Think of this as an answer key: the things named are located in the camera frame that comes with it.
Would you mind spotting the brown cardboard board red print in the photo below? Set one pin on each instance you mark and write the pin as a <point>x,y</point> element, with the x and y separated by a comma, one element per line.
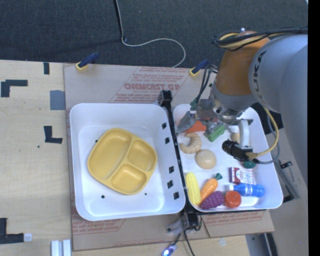
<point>105,82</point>

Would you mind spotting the yellow divided plate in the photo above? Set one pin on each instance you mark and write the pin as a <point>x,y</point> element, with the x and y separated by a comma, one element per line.
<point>117,155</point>

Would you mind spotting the beige toy croissant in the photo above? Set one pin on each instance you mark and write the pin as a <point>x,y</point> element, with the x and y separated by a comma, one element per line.
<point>192,147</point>

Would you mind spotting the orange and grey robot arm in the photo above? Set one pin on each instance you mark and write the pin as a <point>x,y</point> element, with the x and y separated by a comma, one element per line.
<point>275,75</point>

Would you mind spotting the red and white carton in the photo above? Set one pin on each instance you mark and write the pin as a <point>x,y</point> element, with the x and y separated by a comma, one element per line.
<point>242,175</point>

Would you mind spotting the purple toy grapes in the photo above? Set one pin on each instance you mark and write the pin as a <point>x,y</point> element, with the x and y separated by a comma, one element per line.
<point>213,200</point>

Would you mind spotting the dark green round toy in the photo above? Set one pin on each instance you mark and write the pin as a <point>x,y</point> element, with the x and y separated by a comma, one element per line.
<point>249,164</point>

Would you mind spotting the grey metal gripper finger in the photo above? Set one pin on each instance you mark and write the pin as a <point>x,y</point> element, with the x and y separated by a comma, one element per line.
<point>211,129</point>
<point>185,123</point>

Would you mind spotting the beige round toy bread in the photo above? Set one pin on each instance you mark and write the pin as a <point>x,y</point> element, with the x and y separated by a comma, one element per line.
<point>206,159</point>

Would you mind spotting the orange toy food piece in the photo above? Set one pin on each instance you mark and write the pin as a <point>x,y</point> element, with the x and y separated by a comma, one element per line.
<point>197,127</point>

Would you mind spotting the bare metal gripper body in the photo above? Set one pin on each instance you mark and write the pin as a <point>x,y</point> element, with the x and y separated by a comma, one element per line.
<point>209,112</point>

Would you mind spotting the orange toy carrot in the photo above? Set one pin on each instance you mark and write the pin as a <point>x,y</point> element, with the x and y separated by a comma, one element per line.
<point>209,188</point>

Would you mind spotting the thin black rod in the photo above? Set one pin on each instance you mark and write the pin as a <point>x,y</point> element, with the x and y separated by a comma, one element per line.
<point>178,160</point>

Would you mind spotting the orange toy tangerine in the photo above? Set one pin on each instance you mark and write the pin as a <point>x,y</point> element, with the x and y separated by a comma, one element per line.
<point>233,199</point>

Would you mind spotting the white plastic tray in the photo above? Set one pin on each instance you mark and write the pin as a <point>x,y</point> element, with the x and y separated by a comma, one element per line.
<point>125,207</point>
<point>265,175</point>

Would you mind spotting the small beige toy food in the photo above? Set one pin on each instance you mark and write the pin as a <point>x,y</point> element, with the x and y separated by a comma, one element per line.
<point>235,137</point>

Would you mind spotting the blue bottle with white cap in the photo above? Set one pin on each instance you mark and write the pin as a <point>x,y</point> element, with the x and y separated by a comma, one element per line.
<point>250,190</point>

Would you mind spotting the green toy vegetable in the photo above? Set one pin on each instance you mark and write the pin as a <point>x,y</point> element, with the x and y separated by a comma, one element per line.
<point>218,132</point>

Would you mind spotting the black cylinder on white bracket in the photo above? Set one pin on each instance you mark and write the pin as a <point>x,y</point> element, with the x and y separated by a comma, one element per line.
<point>237,149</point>

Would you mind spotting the yellow toy corn cob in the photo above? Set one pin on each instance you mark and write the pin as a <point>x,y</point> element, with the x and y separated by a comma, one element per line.
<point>193,188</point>

